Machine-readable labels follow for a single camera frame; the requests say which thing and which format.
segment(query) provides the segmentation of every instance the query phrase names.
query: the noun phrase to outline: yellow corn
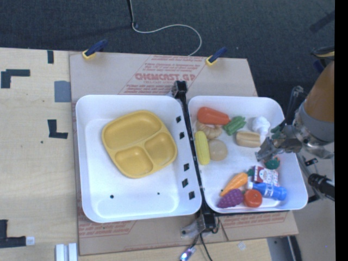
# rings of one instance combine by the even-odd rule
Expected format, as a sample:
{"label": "yellow corn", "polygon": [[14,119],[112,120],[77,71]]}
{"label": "yellow corn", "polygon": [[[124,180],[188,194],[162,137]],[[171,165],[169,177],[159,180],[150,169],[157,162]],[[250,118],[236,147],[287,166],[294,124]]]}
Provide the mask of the yellow corn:
{"label": "yellow corn", "polygon": [[207,165],[210,162],[208,139],[201,130],[195,133],[195,146],[198,162],[201,165]]}

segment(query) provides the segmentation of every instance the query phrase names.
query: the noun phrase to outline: yellow bowl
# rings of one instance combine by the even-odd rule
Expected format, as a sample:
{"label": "yellow bowl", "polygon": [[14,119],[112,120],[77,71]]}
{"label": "yellow bowl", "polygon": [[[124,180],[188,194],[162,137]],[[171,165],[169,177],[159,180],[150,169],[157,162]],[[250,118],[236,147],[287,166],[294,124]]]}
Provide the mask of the yellow bowl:
{"label": "yellow bowl", "polygon": [[109,122],[102,140],[116,167],[130,178],[150,175],[177,157],[175,141],[161,119],[139,110]]}

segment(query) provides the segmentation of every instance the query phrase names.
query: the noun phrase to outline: toy carrot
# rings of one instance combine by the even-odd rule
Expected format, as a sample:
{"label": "toy carrot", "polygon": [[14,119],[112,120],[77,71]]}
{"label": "toy carrot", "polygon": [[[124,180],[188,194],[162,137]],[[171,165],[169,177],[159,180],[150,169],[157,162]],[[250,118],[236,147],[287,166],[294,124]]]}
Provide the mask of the toy carrot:
{"label": "toy carrot", "polygon": [[230,119],[226,113],[210,107],[201,107],[197,113],[197,119],[204,124],[226,125]]}
{"label": "toy carrot", "polygon": [[224,196],[230,190],[240,188],[242,185],[245,185],[248,182],[248,177],[253,175],[253,170],[249,169],[248,172],[241,172],[235,175],[224,187],[220,196]]}

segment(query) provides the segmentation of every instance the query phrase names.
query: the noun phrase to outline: toy bottle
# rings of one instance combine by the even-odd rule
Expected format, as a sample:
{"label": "toy bottle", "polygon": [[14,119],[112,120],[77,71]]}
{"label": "toy bottle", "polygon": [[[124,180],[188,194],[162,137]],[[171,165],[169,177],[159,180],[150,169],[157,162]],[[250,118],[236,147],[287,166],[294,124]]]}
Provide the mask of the toy bottle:
{"label": "toy bottle", "polygon": [[248,182],[247,188],[256,189],[262,194],[263,197],[273,198],[274,200],[283,201],[287,196],[286,188],[276,187],[272,184]]}

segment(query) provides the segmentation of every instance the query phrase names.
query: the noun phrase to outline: toy tomato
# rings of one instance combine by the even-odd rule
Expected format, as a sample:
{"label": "toy tomato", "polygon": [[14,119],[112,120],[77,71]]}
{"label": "toy tomato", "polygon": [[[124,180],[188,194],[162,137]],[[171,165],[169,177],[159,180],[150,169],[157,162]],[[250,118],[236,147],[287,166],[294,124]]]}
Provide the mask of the toy tomato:
{"label": "toy tomato", "polygon": [[257,208],[262,203],[262,194],[255,189],[248,189],[244,193],[244,204],[248,207]]}

